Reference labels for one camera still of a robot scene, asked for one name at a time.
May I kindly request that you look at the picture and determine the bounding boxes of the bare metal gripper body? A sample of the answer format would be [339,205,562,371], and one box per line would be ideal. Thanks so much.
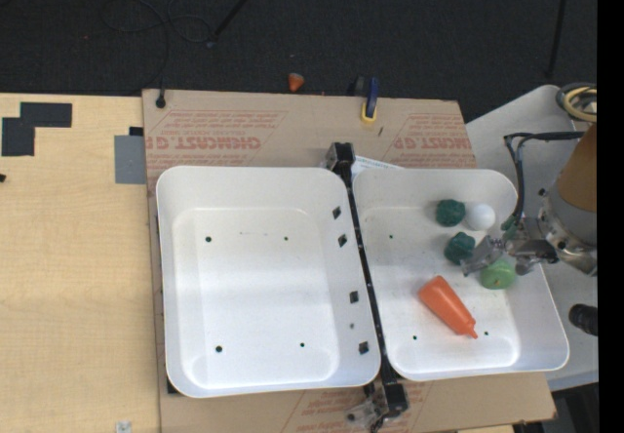
[505,217,599,277]

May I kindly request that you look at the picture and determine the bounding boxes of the dark green broccoli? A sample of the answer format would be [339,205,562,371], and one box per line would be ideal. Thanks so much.
[435,198,467,228]
[443,231,477,266]

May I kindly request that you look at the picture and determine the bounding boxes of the light green round toy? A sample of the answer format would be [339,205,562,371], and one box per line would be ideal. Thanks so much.
[479,257,518,292]

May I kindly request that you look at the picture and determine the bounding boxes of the white ball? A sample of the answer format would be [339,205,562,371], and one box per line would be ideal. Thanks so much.
[465,203,497,232]

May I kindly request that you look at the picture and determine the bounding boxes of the orange squeeze bottle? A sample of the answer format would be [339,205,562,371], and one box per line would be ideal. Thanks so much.
[417,274,480,340]

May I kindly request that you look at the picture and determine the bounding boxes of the white plastic tray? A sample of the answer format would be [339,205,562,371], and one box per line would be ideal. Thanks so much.
[351,167,571,383]
[155,164,383,400]

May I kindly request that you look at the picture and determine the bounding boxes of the thin black rod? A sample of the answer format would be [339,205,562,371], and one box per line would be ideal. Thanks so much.
[336,162,397,388]

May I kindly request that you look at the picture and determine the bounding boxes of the white paper slip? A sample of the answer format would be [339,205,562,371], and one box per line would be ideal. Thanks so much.
[351,155,406,175]

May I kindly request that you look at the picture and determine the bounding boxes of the brown cardboard board red print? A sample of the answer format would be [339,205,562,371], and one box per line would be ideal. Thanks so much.
[140,88,558,433]

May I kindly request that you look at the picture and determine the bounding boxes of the black cylinder on white bracket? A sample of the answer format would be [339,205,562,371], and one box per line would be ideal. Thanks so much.
[567,302,599,337]

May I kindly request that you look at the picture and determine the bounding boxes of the black block with thin wires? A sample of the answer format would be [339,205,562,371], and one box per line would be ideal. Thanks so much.
[324,141,357,174]
[378,378,410,418]

